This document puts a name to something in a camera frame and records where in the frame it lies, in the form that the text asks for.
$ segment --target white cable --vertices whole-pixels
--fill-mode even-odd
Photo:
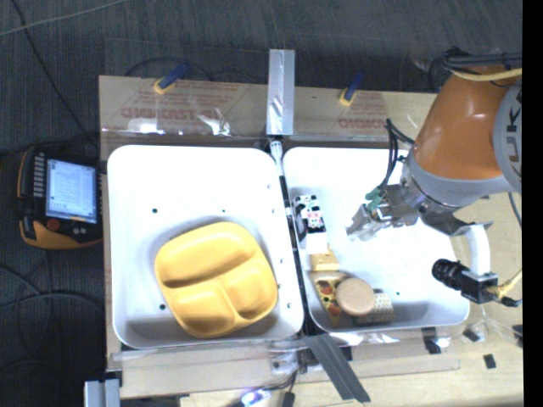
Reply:
[[[97,11],[102,10],[102,9],[110,8],[111,6],[115,6],[117,4],[133,2],[133,1],[135,1],[135,0],[118,0],[116,2],[107,3],[107,4],[103,5],[103,6],[98,6],[97,8],[82,10],[81,12],[76,12],[75,14],[62,15],[62,16],[59,16],[59,17],[50,18],[48,20],[36,21],[35,23],[30,23],[30,24],[27,24],[27,25],[22,25],[20,27],[15,27],[14,29],[11,29],[9,31],[0,32],[0,36],[10,35],[10,34],[15,33],[17,31],[23,31],[24,29],[30,29],[31,27],[35,27],[37,25],[43,25],[43,24],[53,23],[55,21],[67,20],[68,18],[75,18],[75,17],[81,16],[81,15],[90,14],[91,12],[97,12]]]

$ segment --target table surface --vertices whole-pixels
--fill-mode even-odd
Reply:
[[[387,115],[395,125],[410,137],[414,137],[435,98],[433,94],[382,92]],[[520,196],[515,195],[520,207]],[[120,342],[111,325],[111,261],[109,258],[109,219],[107,216],[107,183],[104,186],[104,246],[106,323],[108,356],[120,352]],[[458,216],[465,221],[493,220],[488,230],[492,270],[499,275],[500,282],[512,277],[522,266],[522,232],[512,212],[506,194],[481,199],[472,206],[462,209]],[[456,256],[460,261],[469,261],[467,244],[462,238],[453,240]],[[522,285],[516,286],[511,295],[522,297]],[[390,361],[373,357],[370,368],[363,372],[361,383],[372,399],[372,405],[385,406],[496,406],[523,405],[523,349],[518,346],[510,327],[522,324],[522,308],[509,309],[498,304],[484,307],[472,304],[470,319],[477,327],[483,327],[484,339],[472,342],[465,337],[453,337],[453,349],[441,362],[432,366],[429,360],[421,362],[420,357],[400,357]],[[487,367],[484,357],[491,354],[495,367]],[[122,399],[164,396],[187,393],[181,398],[182,406],[229,406],[239,401],[249,391],[247,386],[259,378],[269,377],[269,365],[261,358],[251,358],[242,363],[232,356],[231,369],[237,375],[237,389],[224,389],[221,373],[213,364],[185,366],[185,372],[176,361],[175,354],[164,357],[154,356],[146,365],[130,365],[123,362]],[[387,364],[395,364],[388,371]],[[110,362],[110,369],[119,364]],[[342,400],[333,384],[324,376],[317,378],[300,375],[294,386],[298,407],[358,404],[353,400]],[[273,391],[271,397],[258,405],[280,406],[284,391]]]

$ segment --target white plastic tray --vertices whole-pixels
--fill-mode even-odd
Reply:
[[[133,348],[214,342],[188,335],[165,305],[154,275],[159,248],[219,220],[253,234],[279,288],[263,320],[217,342],[284,339],[301,327],[298,288],[283,197],[272,158],[252,148],[124,146],[108,161],[113,328]]]
[[[446,235],[419,221],[414,226],[383,229],[367,242],[347,237],[345,227],[365,202],[364,196],[383,180],[388,155],[383,149],[352,148],[292,148],[284,155],[291,201],[301,194],[317,196],[340,270],[383,290],[395,310],[395,320],[389,324],[355,328],[350,318],[342,315],[339,326],[332,327],[307,275],[311,269],[309,256],[301,248],[311,316],[328,332],[451,326],[463,322],[469,313],[468,300],[432,277],[436,260],[456,260]],[[398,163],[390,183],[399,181],[401,166]]]

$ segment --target dark floor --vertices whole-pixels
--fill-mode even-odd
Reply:
[[[343,87],[364,70],[362,89],[430,92],[429,62],[451,46],[523,46],[523,0],[133,0],[12,31],[115,1],[0,0],[0,405],[82,405],[104,364],[102,247],[30,247],[15,209],[24,147],[98,131],[99,75],[157,76],[172,50],[212,47],[203,71],[266,83],[262,60],[239,50],[288,48],[299,86]],[[72,147],[95,154],[82,140]]]

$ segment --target yellow bowl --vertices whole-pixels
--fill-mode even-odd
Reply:
[[[264,318],[277,302],[277,282],[259,244],[228,221],[167,242],[154,273],[171,312],[195,337],[235,332]]]

